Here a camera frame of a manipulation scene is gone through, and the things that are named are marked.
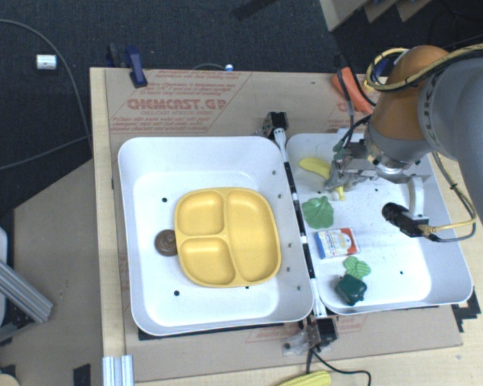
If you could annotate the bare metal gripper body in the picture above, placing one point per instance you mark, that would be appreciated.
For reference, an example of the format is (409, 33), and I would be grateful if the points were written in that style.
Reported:
(356, 161)

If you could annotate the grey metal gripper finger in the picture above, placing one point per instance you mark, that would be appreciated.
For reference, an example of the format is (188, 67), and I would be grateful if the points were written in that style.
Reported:
(333, 180)
(352, 180)

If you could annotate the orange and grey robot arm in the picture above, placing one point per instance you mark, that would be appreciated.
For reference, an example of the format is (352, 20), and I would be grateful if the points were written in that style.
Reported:
(442, 107)

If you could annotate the yellow banana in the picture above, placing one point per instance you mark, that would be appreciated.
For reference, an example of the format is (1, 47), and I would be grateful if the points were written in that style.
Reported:
(316, 166)

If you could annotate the green lettuce leaf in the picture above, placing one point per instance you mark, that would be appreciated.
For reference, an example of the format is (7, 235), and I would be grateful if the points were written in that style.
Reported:
(318, 213)

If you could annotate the thin black and white rod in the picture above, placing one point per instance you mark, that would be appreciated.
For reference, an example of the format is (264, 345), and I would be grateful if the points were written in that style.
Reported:
(298, 207)

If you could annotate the orange carrot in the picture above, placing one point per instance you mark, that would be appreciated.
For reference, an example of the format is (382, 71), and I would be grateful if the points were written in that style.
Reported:
(360, 99)

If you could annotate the blue white red carton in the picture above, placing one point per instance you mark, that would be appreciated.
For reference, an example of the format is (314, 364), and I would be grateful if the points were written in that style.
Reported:
(337, 243)

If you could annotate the light green leaf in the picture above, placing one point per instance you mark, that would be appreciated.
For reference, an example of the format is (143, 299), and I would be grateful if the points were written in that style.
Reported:
(357, 267)

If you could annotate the white plastic tray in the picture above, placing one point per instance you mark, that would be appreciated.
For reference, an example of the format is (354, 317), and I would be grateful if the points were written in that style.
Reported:
(386, 264)
(153, 215)

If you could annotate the dark green cube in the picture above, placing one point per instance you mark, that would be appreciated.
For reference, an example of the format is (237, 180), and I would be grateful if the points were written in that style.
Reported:
(350, 290)

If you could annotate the yellow divided plate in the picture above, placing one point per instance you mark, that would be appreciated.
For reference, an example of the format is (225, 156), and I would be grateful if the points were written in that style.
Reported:
(229, 237)

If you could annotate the brown cardboard board red print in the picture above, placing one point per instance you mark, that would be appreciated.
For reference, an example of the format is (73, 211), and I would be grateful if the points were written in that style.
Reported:
(225, 103)

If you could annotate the yellow corn cob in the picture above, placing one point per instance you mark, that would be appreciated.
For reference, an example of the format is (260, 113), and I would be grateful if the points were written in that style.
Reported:
(308, 379)

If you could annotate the black cylinder on white bracket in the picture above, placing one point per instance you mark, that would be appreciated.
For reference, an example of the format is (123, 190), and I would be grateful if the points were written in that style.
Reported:
(402, 217)

